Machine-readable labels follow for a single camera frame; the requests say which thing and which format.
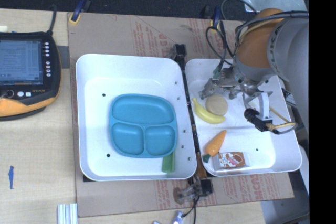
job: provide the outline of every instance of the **blue plate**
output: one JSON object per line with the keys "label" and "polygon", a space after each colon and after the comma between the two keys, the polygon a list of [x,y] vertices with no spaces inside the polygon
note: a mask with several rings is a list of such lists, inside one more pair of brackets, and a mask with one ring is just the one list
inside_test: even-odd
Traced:
{"label": "blue plate", "polygon": [[113,147],[128,157],[164,157],[176,147],[175,110],[162,97],[147,94],[117,96],[110,108],[109,129]]}

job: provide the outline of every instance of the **green object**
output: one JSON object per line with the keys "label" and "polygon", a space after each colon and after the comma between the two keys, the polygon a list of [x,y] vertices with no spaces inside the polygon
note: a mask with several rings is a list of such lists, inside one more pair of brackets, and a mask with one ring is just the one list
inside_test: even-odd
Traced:
{"label": "green object", "polygon": [[206,155],[203,155],[202,159],[205,163],[208,163],[210,157],[211,157],[210,154],[206,154]]}
{"label": "green object", "polygon": [[163,157],[161,171],[164,173],[172,173],[174,172],[174,170],[175,170],[175,151]]}

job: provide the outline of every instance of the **cardboard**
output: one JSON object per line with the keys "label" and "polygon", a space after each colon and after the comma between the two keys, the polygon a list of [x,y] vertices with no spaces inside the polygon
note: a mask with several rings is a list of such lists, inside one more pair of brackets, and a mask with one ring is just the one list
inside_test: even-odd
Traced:
{"label": "cardboard", "polygon": [[[79,165],[77,124],[75,64],[78,58],[88,53],[167,57],[174,44],[186,45],[186,61],[216,58],[205,38],[205,30],[210,23],[208,19],[89,13],[82,13],[76,25],[68,23],[79,217],[189,208],[192,204],[186,202],[180,205],[173,197],[175,188],[188,187],[187,180],[92,182],[83,176]],[[231,50],[234,49],[235,28],[241,24],[238,21],[224,21]],[[214,30],[209,31],[209,41],[221,54],[222,40]],[[214,193],[200,199],[198,206],[293,197],[288,173],[212,177],[211,181]]]}

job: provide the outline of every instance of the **table surface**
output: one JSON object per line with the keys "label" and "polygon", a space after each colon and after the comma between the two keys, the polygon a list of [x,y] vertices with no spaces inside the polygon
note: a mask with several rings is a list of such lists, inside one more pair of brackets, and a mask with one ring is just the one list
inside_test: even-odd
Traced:
{"label": "table surface", "polygon": [[[47,31],[52,12],[0,9],[8,31]],[[53,28],[57,45],[68,46],[67,13],[58,12]],[[56,102],[34,116],[0,122],[0,223],[57,223],[57,205],[76,203],[69,69],[62,70]],[[13,189],[8,172],[14,167]],[[197,207],[196,223],[265,223],[260,202]],[[176,210],[79,218],[78,223],[170,224]],[[184,218],[193,223],[194,215]]]}

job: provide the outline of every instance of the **banana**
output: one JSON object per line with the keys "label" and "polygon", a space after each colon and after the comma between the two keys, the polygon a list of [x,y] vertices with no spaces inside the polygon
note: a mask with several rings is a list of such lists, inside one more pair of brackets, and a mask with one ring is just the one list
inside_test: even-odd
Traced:
{"label": "banana", "polygon": [[218,124],[226,120],[226,118],[223,116],[212,114],[207,111],[200,103],[198,103],[196,98],[193,98],[192,100],[195,104],[196,115],[200,117],[203,121],[211,124]]}

